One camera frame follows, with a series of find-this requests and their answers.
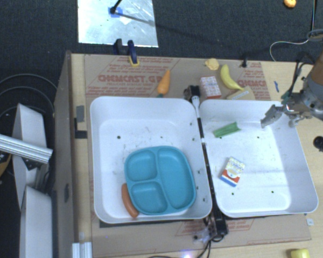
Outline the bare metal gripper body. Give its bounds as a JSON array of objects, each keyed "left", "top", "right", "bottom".
[{"left": 284, "top": 93, "right": 323, "bottom": 123}]

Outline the beige bread slice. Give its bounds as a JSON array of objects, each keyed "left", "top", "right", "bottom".
[{"left": 226, "top": 85, "right": 256, "bottom": 101}]

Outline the white plastic tray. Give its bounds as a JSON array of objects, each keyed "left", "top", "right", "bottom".
[
  {"left": 89, "top": 96, "right": 214, "bottom": 224},
  {"left": 199, "top": 98, "right": 320, "bottom": 219}
]

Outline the green celery stick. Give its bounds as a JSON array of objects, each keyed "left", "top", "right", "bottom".
[{"left": 212, "top": 121, "right": 242, "bottom": 139}]

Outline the yellow banana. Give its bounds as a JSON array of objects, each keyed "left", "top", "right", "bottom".
[{"left": 220, "top": 64, "right": 245, "bottom": 91}]

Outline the white and pink carton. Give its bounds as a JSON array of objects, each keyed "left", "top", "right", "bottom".
[{"left": 199, "top": 76, "right": 222, "bottom": 100}]

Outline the red, white and yellow carton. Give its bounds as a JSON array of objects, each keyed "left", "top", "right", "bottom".
[{"left": 219, "top": 156, "right": 246, "bottom": 188}]

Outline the thin black and white rod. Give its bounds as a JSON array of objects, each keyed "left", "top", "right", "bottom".
[{"left": 191, "top": 95, "right": 219, "bottom": 221}]

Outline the yellow biscuit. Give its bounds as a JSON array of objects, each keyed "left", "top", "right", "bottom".
[{"left": 205, "top": 58, "right": 220, "bottom": 70}]

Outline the brown cardboard board, red print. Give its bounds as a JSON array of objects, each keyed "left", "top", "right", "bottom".
[{"left": 83, "top": 54, "right": 312, "bottom": 257}]

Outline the orange carrot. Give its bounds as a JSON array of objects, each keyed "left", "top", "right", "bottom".
[{"left": 156, "top": 69, "right": 171, "bottom": 98}]

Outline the blue divided plate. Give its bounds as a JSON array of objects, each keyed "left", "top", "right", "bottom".
[{"left": 123, "top": 146, "right": 197, "bottom": 216}]

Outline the yellow rounded block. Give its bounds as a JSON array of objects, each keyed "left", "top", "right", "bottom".
[{"left": 290, "top": 248, "right": 310, "bottom": 258}]

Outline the orange sausage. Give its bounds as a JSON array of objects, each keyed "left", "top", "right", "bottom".
[{"left": 121, "top": 183, "right": 139, "bottom": 219}]

